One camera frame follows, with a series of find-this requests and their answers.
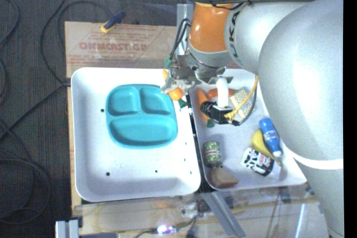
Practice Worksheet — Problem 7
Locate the yellow banana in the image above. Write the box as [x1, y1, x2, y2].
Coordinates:
[252, 129, 281, 166]

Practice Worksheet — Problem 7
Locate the black cylinder on white bracket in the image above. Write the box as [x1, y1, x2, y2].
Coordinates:
[200, 76, 234, 125]

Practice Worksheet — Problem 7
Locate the blue bottle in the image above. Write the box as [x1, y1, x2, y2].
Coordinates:
[258, 117, 283, 158]

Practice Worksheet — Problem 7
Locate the orange sausage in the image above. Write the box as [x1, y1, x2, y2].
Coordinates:
[206, 88, 237, 99]

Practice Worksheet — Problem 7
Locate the black and white carton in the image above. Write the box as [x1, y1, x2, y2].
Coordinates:
[240, 147, 276, 177]

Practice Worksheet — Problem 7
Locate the green can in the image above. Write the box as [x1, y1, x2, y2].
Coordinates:
[202, 141, 223, 168]

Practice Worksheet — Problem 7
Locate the blue divided plate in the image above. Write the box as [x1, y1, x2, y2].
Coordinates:
[105, 84, 179, 150]

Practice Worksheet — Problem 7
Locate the brown cardboard board red print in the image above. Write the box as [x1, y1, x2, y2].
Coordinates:
[64, 21, 309, 235]

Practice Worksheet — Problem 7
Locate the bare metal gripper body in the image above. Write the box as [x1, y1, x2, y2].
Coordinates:
[169, 54, 234, 85]

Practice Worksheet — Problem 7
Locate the beige waffle biscuit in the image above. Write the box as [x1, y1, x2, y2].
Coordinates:
[229, 89, 253, 118]

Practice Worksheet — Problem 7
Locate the orange carrot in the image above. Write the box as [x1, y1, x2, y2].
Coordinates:
[162, 69, 189, 109]
[196, 88, 216, 129]

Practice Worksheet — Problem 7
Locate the brown bread slice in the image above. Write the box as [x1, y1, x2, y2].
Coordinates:
[209, 166, 240, 188]

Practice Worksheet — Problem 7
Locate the white plastic tray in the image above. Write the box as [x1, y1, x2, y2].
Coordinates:
[70, 66, 202, 203]
[188, 68, 308, 192]

